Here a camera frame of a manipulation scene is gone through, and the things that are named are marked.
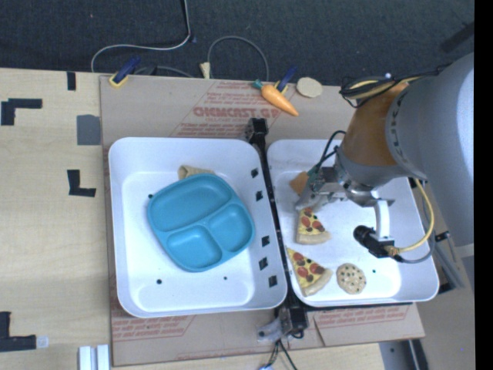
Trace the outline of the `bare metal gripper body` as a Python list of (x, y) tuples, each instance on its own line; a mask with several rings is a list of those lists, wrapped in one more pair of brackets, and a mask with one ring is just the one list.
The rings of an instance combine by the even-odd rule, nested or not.
[(380, 198), (375, 188), (352, 180), (338, 167), (320, 167), (310, 172), (309, 186), (318, 197), (327, 195), (330, 203), (350, 200), (361, 207), (372, 207)]

